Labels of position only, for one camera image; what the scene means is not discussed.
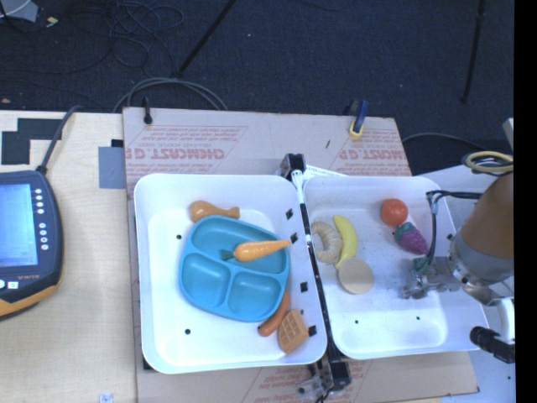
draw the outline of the white tray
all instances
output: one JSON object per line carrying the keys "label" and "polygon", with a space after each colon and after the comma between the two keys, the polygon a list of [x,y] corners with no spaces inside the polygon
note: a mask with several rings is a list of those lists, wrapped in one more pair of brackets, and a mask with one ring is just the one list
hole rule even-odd
{"label": "white tray", "polygon": [[[335,214],[347,217],[357,230],[357,257],[374,275],[370,291],[353,295],[339,283],[333,264],[318,262],[335,345],[352,359],[375,359],[417,353],[473,350],[469,333],[487,327],[482,306],[462,290],[430,291],[419,300],[405,300],[405,285],[412,259],[418,255],[401,249],[380,218],[384,199],[397,197],[409,208],[411,221],[431,240],[431,215],[425,193],[440,189],[422,177],[325,176],[305,183],[310,223],[320,220],[334,226]],[[435,254],[448,253],[448,234],[455,229],[446,202],[439,201]]]}
{"label": "white tray", "polygon": [[[188,206],[206,200],[240,207],[243,221],[291,244],[287,289],[290,308],[299,309],[310,336],[291,353],[277,333],[258,335],[256,322],[240,322],[191,305],[179,287],[179,261],[193,226]],[[147,175],[134,190],[138,235],[142,349],[146,361],[166,374],[242,367],[311,364],[326,350],[326,330],[308,255],[296,189],[275,175]],[[286,212],[291,210],[289,219]],[[301,284],[307,286],[302,291]]]}

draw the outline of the beige round toy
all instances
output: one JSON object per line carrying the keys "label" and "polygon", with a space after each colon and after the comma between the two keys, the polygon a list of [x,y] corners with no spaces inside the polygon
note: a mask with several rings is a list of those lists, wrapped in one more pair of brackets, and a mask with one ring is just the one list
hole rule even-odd
{"label": "beige round toy", "polygon": [[341,286],[352,294],[363,294],[371,290],[374,277],[371,267],[363,259],[351,257],[344,260],[337,271]]}
{"label": "beige round toy", "polygon": [[322,221],[315,221],[311,224],[311,234],[318,234],[321,238],[322,248],[315,248],[315,257],[322,263],[335,261],[343,248],[343,239],[339,232]]}

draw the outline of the robotic hand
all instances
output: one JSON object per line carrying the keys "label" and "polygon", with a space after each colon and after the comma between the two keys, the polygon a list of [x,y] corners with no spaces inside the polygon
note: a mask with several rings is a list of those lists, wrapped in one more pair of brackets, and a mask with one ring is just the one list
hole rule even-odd
{"label": "robotic hand", "polygon": [[[427,193],[433,217],[429,253],[414,260],[404,298],[421,298],[429,290],[462,288],[484,306],[495,306],[502,331],[475,327],[470,339],[506,363],[514,363],[514,295],[502,296],[494,287],[514,275],[514,173],[501,174],[481,194],[449,191]],[[459,232],[451,238],[446,257],[435,257],[436,209],[443,196],[479,199]]]}

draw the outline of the black floor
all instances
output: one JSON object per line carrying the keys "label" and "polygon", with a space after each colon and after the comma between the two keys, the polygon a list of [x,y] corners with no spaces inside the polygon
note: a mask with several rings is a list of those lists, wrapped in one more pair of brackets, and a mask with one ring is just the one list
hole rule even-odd
{"label": "black floor", "polygon": [[481,22],[480,0],[236,0],[190,60],[229,2],[33,0],[32,21],[0,14],[0,110],[120,112],[163,78],[130,104],[339,114],[365,99],[395,118],[415,175],[511,153],[514,0],[484,0]]}

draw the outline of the yellow and blue clamp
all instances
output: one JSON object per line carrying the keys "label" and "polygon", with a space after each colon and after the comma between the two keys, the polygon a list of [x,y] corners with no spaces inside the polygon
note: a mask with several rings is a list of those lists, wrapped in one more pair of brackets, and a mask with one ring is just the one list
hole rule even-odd
{"label": "yellow and blue clamp", "polygon": [[366,118],[366,112],[368,111],[368,102],[366,100],[352,100],[347,106],[345,115],[356,115],[356,119],[352,121],[349,128],[349,134],[351,137],[357,139],[363,134],[363,121]]}

